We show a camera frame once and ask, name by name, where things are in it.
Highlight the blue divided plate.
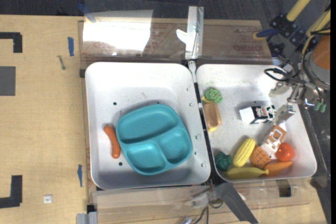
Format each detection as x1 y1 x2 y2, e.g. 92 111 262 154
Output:
115 103 193 176

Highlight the orange sausage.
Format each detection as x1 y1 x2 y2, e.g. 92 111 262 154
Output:
103 124 122 159

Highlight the yellow banana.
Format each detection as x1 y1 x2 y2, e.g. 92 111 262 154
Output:
226 166 270 180

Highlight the white plastic tray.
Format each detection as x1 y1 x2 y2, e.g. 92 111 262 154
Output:
195 63 318 184
84 61 212 190

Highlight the orange and white carton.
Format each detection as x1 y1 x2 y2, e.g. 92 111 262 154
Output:
259 123 287 159

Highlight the green broccoli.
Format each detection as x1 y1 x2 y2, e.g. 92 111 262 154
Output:
215 151 233 172

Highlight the black and white milk carton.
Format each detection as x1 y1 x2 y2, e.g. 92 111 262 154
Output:
238 104 277 125

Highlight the orange carrot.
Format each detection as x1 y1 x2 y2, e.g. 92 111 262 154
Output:
263 161 293 177

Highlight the red tomato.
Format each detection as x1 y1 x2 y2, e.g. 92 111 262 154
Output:
275 142 296 162

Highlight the tan bread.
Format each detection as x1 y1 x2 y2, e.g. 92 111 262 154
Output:
203 102 222 133

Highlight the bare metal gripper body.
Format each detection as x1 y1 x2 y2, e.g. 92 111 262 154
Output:
287 78 325 108

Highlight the orange waffle biscuit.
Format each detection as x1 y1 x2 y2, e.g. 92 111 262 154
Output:
250 145 272 169

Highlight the yellow corn cob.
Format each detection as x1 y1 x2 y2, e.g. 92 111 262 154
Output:
233 137 256 168

